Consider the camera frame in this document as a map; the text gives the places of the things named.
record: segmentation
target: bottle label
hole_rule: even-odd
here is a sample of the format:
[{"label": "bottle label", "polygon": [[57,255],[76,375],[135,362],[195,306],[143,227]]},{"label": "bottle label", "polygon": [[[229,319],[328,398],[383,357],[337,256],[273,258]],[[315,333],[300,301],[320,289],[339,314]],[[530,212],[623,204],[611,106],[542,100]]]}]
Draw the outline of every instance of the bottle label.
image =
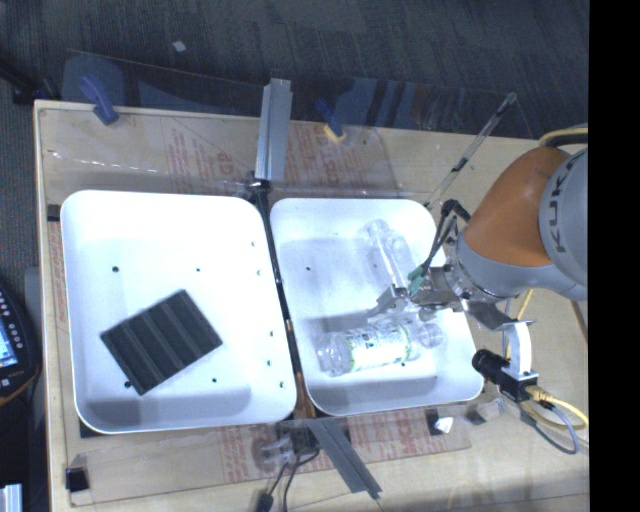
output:
[{"label": "bottle label", "polygon": [[408,333],[397,324],[346,331],[344,335],[351,349],[350,372],[401,363],[411,352]]}]

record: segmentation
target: blue clip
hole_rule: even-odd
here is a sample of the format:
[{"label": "blue clip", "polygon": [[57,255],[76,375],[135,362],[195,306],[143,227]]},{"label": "blue clip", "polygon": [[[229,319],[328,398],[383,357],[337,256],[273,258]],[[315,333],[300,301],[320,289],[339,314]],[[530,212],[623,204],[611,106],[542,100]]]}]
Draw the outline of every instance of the blue clip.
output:
[{"label": "blue clip", "polygon": [[322,118],[325,120],[327,125],[325,126],[325,132],[336,142],[340,142],[344,140],[347,134],[342,129],[342,125],[340,121],[336,118],[333,110],[326,102],[324,98],[319,98],[315,103],[316,110],[322,114]]},{"label": "blue clip", "polygon": [[80,80],[80,90],[89,101],[96,104],[93,113],[100,118],[100,121],[105,125],[117,121],[119,116],[113,110],[109,95],[98,77],[91,74],[84,75]]}]

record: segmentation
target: water bottle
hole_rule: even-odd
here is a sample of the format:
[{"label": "water bottle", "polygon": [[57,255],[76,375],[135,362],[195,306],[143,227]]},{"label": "water bottle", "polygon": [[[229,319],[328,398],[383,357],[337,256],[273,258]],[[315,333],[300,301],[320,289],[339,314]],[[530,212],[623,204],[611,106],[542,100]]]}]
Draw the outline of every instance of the water bottle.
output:
[{"label": "water bottle", "polygon": [[442,329],[417,315],[388,315],[366,327],[330,332],[316,343],[323,372],[332,377],[417,359],[445,341]]},{"label": "water bottle", "polygon": [[404,237],[390,229],[382,219],[369,222],[364,232],[367,237],[367,263],[376,286],[384,289],[393,284],[396,288],[407,288],[407,276],[416,265]]}]

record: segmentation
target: black rectangular object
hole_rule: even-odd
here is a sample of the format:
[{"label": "black rectangular object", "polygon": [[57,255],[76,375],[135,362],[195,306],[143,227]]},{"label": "black rectangular object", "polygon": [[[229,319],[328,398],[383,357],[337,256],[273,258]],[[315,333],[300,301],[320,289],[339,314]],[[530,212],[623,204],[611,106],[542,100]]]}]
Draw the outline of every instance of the black rectangular object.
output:
[{"label": "black rectangular object", "polygon": [[139,395],[222,345],[185,290],[120,322],[100,338]]}]

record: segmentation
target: white plastic tray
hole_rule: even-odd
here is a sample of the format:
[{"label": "white plastic tray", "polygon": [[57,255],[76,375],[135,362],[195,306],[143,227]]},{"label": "white plastic tray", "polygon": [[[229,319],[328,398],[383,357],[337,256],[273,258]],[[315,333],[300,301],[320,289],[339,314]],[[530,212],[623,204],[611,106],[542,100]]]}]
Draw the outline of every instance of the white plastic tray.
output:
[{"label": "white plastic tray", "polygon": [[[231,197],[81,191],[62,205],[74,395],[103,433],[279,421],[296,389],[264,224]],[[143,396],[100,333],[184,289],[222,339]]]},{"label": "white plastic tray", "polygon": [[[404,199],[284,199],[271,211],[278,264],[311,400],[342,416],[470,400],[483,380],[471,366],[475,346],[464,313],[439,313],[448,341],[419,359],[330,377],[314,352],[322,333],[366,325],[384,285],[368,272],[361,230],[385,220],[424,261],[435,224],[420,204]],[[443,263],[439,254],[435,264]]]}]

